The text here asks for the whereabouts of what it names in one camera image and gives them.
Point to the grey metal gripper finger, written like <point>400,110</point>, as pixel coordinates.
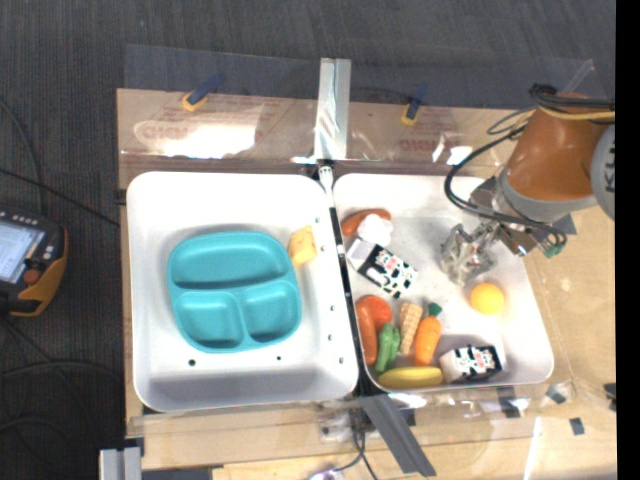
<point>475,264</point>
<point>456,248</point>

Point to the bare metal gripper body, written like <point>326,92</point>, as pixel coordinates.
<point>500,220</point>

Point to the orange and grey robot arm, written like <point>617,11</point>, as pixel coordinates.
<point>550,163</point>

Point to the yellow ball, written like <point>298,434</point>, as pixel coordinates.
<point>487,298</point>

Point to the cow print milk carton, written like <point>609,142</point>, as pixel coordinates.
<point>385,269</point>
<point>472,363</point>

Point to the white plastic tray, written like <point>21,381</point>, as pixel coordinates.
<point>150,268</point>
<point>520,328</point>

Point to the white lumpy toy food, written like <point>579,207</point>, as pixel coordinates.
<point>376,229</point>

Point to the orange carrot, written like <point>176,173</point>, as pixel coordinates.
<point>427,338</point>

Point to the beige waffle cone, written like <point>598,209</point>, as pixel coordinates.
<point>410,325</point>

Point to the orange sausage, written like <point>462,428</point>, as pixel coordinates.
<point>351,222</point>

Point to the orange red toy pepper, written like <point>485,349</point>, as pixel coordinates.
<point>369,320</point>

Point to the brown cardboard board red print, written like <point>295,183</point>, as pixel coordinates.
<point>575,318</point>

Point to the thin black and white rod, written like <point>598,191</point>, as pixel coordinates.
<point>341,263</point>

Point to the green toy pepper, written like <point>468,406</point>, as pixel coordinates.
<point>387,348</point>

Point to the yellow banana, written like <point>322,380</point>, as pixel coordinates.
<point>410,377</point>

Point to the yellow cheese wedge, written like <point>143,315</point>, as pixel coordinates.
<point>303,247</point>

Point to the blue divided plate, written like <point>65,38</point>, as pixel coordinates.
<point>232,290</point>

